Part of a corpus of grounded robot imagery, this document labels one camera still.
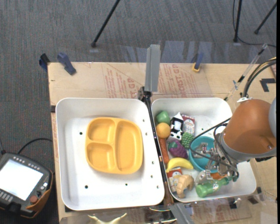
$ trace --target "toy food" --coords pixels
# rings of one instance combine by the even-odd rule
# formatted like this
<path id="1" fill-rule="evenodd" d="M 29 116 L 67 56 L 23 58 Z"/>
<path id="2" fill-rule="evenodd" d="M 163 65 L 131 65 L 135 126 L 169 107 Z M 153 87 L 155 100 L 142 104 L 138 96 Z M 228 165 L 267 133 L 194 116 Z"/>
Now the toy food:
<path id="1" fill-rule="evenodd" d="M 220 180 L 211 180 L 204 184 L 198 184 L 196 186 L 196 193 L 198 197 L 206 197 L 208 194 L 219 191 L 223 185 L 227 185 L 228 183 L 229 179 L 224 177 Z"/>
<path id="2" fill-rule="evenodd" d="M 173 168 L 170 170 L 170 172 L 168 172 L 166 174 L 167 174 L 171 192 L 176 192 L 176 186 L 178 183 L 178 179 L 182 175 L 181 168 L 180 167 Z"/>
<path id="3" fill-rule="evenodd" d="M 156 120 L 158 123 L 166 123 L 170 125 L 170 116 L 167 111 L 161 111 L 157 116 Z"/>
<path id="4" fill-rule="evenodd" d="M 194 168 L 189 160 L 177 157 L 169 160 L 169 162 L 167 163 L 166 172 L 168 173 L 172 168 L 175 167 L 182 167 L 188 169 Z"/>
<path id="5" fill-rule="evenodd" d="M 156 132 L 160 138 L 168 138 L 171 132 L 170 126 L 167 123 L 159 123 L 156 126 Z"/>
<path id="6" fill-rule="evenodd" d="M 167 142 L 173 142 L 173 141 L 180 141 L 182 136 L 182 126 L 183 126 L 183 119 L 178 112 L 175 116 L 172 117 L 170 122 L 170 136 L 167 139 Z"/>
<path id="7" fill-rule="evenodd" d="M 183 119 L 183 127 L 182 127 L 182 132 L 184 133 L 190 133 L 194 135 L 195 132 L 195 118 L 182 114 L 182 119 Z"/>
<path id="8" fill-rule="evenodd" d="M 168 150 L 167 150 L 166 139 L 159 137 L 158 142 L 159 142 L 160 151 L 163 156 L 163 162 L 165 164 L 167 164 L 169 162 L 170 158 L 169 158 L 169 154 L 168 154 Z"/>
<path id="9" fill-rule="evenodd" d="M 186 149 L 189 149 L 193 139 L 194 136 L 191 133 L 185 132 L 181 136 L 181 145 Z"/>
<path id="10" fill-rule="evenodd" d="M 168 150 L 174 157 L 188 159 L 187 150 L 176 140 L 168 144 Z"/>
<path id="11" fill-rule="evenodd" d="M 177 192 L 177 196 L 179 198 L 184 198 L 185 194 L 184 194 L 184 189 L 189 189 L 192 190 L 194 187 L 194 178 L 191 175 L 181 175 L 178 179 L 178 183 L 176 186 L 176 192 Z"/>

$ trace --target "gray bracket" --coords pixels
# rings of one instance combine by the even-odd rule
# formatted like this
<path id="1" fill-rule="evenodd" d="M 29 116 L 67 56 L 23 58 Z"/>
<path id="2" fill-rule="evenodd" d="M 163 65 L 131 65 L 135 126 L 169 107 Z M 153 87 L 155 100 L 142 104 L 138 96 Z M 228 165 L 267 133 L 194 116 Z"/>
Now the gray bracket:
<path id="1" fill-rule="evenodd" d="M 145 91 L 158 91 L 160 45 L 150 45 L 147 49 Z"/>

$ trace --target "yellow clip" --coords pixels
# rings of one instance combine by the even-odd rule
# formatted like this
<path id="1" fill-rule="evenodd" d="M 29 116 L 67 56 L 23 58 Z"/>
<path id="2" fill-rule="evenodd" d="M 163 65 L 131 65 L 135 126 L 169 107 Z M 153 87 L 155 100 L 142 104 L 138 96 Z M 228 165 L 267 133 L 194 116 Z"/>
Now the yellow clip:
<path id="1" fill-rule="evenodd" d="M 192 70 L 195 72 L 199 72 L 200 71 L 200 66 L 198 69 L 195 68 L 196 63 L 193 64 Z"/>

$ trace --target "gray carpet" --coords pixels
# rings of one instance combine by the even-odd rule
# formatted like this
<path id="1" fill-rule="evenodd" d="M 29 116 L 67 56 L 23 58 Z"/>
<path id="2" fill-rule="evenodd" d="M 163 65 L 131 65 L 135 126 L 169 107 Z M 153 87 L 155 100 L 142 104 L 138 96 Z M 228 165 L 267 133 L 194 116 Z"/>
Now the gray carpet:
<path id="1" fill-rule="evenodd" d="M 162 63 L 250 63 L 264 43 L 259 63 L 276 56 L 277 0 L 121 0 L 97 41 L 91 43 L 116 0 L 0 0 L 0 139 L 17 152 L 35 138 L 52 139 L 47 73 L 41 54 L 57 62 L 146 62 L 151 44 Z M 52 143 L 35 141 L 23 152 L 54 170 Z M 0 224 L 57 224 L 56 191 L 32 220 L 0 210 Z"/>

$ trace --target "handheld controller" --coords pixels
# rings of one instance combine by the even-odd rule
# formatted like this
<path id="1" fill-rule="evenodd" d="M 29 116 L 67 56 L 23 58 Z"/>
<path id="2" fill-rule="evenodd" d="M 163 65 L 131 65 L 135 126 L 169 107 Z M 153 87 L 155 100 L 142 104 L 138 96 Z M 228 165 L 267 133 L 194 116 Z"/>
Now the handheld controller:
<path id="1" fill-rule="evenodd" d="M 34 218 L 51 191 L 53 173 L 26 156 L 5 153 L 0 159 L 0 208 Z"/>

